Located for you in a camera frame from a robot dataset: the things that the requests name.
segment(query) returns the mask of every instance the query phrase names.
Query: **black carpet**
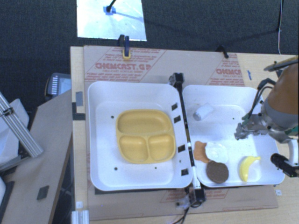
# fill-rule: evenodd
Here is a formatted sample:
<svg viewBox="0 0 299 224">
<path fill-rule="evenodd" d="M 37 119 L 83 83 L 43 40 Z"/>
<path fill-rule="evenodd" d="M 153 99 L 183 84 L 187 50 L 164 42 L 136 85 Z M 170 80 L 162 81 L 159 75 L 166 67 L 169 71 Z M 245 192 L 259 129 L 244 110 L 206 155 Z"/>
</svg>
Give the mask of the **black carpet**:
<svg viewBox="0 0 299 224">
<path fill-rule="evenodd" d="M 142 0 L 147 42 L 132 47 L 278 54 L 280 0 Z M 77 38 L 76 0 L 0 0 L 0 91 L 27 111 L 44 102 L 54 72 L 70 73 L 70 46 L 116 45 Z M 299 0 L 285 0 L 281 53 L 298 54 Z"/>
</svg>

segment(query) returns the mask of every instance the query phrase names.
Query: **brown disc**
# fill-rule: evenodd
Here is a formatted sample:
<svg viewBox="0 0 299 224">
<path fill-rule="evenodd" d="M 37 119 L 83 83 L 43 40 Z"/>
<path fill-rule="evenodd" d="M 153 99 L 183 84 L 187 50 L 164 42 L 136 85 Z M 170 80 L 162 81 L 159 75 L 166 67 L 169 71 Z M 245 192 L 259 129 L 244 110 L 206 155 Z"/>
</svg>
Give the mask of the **brown disc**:
<svg viewBox="0 0 299 224">
<path fill-rule="evenodd" d="M 228 168 L 224 163 L 210 161 L 206 166 L 206 174 L 215 183 L 223 183 L 228 179 Z"/>
</svg>

